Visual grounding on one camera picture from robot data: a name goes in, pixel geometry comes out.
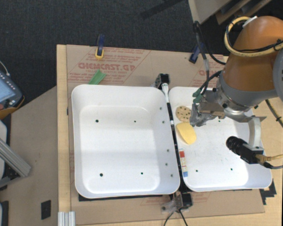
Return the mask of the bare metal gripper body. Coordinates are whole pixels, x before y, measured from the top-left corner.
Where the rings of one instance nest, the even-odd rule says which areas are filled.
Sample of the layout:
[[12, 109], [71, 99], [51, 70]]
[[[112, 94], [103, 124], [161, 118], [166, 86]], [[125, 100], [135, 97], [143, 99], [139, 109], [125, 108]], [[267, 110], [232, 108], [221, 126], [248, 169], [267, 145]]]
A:
[[207, 90], [197, 104], [198, 116], [201, 113], [211, 114], [211, 119], [228, 117], [237, 122], [246, 123], [253, 117], [247, 116], [249, 107], [236, 103], [222, 89]]

